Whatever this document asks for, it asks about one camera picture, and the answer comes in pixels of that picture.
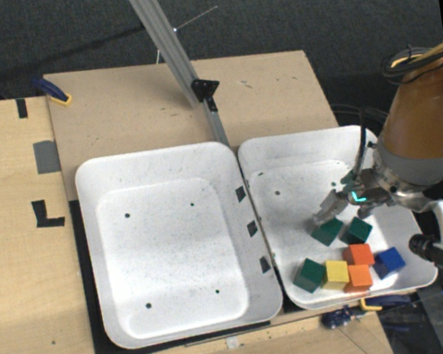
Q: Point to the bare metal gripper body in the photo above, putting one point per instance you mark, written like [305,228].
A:
[403,192]

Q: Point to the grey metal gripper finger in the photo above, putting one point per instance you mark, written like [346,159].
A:
[369,210]
[330,206]

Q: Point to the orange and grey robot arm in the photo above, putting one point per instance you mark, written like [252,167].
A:
[419,122]

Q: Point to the green cube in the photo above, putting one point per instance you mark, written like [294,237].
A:
[357,231]
[329,232]
[308,276]

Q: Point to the white plastic tray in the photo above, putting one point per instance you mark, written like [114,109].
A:
[292,211]
[175,253]

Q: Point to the orange cube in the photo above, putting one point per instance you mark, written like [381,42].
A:
[359,254]
[359,277]

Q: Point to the blue cube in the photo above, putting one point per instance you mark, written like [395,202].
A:
[390,262]

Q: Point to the yellow cube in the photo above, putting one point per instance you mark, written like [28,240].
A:
[336,273]

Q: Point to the brown flat board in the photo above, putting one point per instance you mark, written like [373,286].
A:
[133,111]

